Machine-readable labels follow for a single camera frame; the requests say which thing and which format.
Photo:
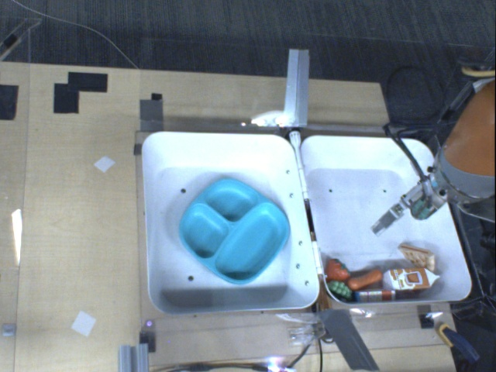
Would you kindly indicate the white plastic tray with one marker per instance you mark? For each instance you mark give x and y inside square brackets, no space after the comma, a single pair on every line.
[356,215]
[170,285]

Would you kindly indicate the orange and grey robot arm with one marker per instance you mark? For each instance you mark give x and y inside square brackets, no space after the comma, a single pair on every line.
[473,130]

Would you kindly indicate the brown sausage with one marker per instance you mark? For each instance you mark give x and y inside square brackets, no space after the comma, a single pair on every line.
[364,280]

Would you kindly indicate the orange carrot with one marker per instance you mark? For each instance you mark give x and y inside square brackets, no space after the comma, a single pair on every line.
[336,270]

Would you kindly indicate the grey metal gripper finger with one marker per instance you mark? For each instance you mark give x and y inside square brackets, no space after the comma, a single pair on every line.
[387,220]

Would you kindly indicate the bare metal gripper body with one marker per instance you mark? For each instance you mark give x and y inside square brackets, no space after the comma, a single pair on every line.
[423,194]

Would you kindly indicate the blue divided plate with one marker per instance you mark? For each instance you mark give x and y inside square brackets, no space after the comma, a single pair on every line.
[248,242]

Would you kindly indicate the tan biscuit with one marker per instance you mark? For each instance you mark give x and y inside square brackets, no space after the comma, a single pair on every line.
[417,255]

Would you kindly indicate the brown and white carton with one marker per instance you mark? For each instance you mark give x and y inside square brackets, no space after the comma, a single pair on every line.
[408,279]

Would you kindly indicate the green grapes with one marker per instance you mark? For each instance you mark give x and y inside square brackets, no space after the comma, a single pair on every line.
[341,290]

